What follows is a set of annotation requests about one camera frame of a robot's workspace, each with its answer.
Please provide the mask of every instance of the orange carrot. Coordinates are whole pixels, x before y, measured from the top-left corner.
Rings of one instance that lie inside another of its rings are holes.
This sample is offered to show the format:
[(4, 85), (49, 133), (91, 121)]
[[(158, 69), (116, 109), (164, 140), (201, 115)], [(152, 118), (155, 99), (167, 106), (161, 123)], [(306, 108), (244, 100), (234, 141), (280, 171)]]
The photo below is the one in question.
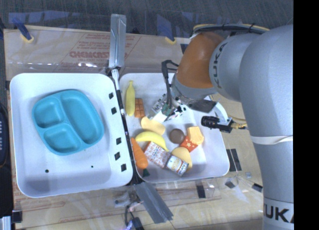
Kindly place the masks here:
[(141, 147), (138, 145), (138, 143), (133, 137), (131, 137), (131, 143), (136, 166), (143, 170), (146, 169), (149, 165), (149, 162), (146, 156), (144, 155), (144, 152), (142, 151)]

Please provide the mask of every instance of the white band on robot arm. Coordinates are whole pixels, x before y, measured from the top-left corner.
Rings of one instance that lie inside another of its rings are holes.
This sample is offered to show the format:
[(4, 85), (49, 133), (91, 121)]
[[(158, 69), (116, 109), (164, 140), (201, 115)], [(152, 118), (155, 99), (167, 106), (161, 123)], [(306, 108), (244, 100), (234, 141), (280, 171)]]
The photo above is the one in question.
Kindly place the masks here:
[(250, 136), (253, 143), (262, 144), (262, 145), (274, 145), (280, 142), (293, 141), (294, 136), (269, 136), (269, 137), (256, 137)]

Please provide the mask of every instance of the dark gray floor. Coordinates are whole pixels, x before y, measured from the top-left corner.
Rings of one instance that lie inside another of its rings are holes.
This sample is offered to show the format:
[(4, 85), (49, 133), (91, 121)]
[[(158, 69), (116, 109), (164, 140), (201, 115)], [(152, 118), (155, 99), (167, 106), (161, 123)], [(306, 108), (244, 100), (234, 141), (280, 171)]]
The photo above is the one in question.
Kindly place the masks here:
[[(161, 35), (159, 23), (166, 22), (172, 36), (188, 37), (199, 23), (242, 21), (267, 28), (292, 24), (294, 4), (293, 0), (0, 0), (0, 17), (8, 28), (18, 16), (26, 24), (109, 31), (107, 17), (112, 13), (127, 16), (128, 32)], [(4, 82), (0, 41), (0, 101), (6, 105)]]

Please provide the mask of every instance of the labeled can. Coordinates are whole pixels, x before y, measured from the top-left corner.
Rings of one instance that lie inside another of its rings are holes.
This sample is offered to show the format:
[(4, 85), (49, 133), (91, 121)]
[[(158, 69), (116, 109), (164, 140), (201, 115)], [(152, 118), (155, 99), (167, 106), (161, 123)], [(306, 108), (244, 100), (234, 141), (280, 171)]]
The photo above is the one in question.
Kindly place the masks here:
[(179, 176), (182, 176), (188, 168), (188, 163), (172, 155), (169, 157), (165, 167), (174, 173), (177, 173)]

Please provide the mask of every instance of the blue plate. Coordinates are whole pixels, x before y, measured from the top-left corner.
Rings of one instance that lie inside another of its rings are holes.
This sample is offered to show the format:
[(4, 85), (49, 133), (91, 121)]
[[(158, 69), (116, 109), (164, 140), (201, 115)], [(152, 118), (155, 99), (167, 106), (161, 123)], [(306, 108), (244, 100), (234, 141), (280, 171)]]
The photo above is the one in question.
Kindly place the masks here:
[(104, 135), (96, 109), (78, 90), (65, 90), (41, 99), (32, 108), (32, 119), (44, 144), (57, 155), (79, 152)]

